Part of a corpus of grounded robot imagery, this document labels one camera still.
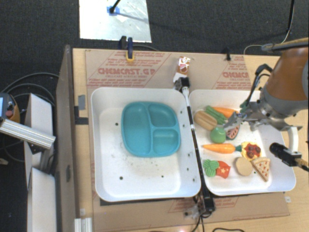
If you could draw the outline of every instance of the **silver bar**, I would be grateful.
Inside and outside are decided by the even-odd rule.
[[[50,149],[56,139],[52,135],[45,134],[8,119],[2,119],[2,122],[0,121],[0,132],[45,149]]]

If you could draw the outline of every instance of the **wooden table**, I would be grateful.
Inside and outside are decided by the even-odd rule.
[[[254,72],[257,66],[267,63],[274,67],[279,57],[270,56],[244,56],[251,80],[254,78]],[[86,93],[86,61],[85,49],[73,49],[73,79],[74,79],[74,102],[78,105],[78,96]],[[86,109],[80,111],[80,117],[88,117],[87,102]],[[303,159],[308,160],[307,140],[307,123],[308,111],[301,111],[296,117],[288,118],[288,123],[294,125],[303,125],[304,128],[299,132],[299,151],[303,154]],[[77,179],[79,206],[86,211],[86,217],[92,217],[92,189],[91,189],[91,166],[89,154],[89,127],[88,125],[76,126],[76,156],[77,156]],[[285,143],[288,143],[287,134],[283,134]],[[212,231],[214,228],[223,227],[228,229],[240,228],[245,232],[273,232],[273,231],[307,231],[309,228],[309,178],[308,173],[300,168],[294,168],[296,176],[296,186],[292,191],[286,192],[285,196],[289,197],[291,202],[288,203],[290,216],[272,217],[262,219],[240,220],[220,223],[206,223],[205,230]],[[179,226],[159,229],[134,230],[136,232],[190,232],[194,225]]]

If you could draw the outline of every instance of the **white tray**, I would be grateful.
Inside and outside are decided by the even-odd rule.
[[[259,91],[253,93],[252,101],[259,98]],[[232,108],[239,110],[239,105],[247,99],[248,91],[233,90],[194,90],[190,95],[192,113],[204,110],[207,105]],[[258,130],[250,131],[249,124],[244,122],[234,140],[226,141],[237,146],[245,141],[257,143],[261,147],[261,156],[270,158],[269,180],[265,182],[258,173],[254,171],[249,176],[241,176],[235,168],[235,158],[241,157],[240,152],[232,154],[220,154],[205,150],[204,144],[211,144],[210,132],[195,124],[197,143],[201,160],[222,160],[231,166],[227,179],[219,176],[207,177],[204,174],[208,189],[219,196],[240,195],[264,192],[289,191],[294,188],[296,179],[293,168],[285,165],[279,158],[276,158],[270,151],[269,146],[273,142],[284,144],[281,133],[272,126],[260,126]]]
[[[176,113],[181,133],[178,151],[168,157],[140,158],[124,147],[121,114],[131,102],[161,102]],[[109,201],[182,198],[201,187],[184,96],[173,89],[102,87],[91,96],[95,185]]]

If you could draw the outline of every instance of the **candy wrapper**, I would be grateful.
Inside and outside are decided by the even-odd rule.
[[[190,65],[190,59],[187,57],[180,57],[178,61],[177,71],[173,78],[173,82],[176,82],[180,77],[187,77]]]

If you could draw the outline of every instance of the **orange and black device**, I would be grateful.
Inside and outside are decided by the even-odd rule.
[[[13,96],[0,93],[0,117],[20,123],[19,108]]]

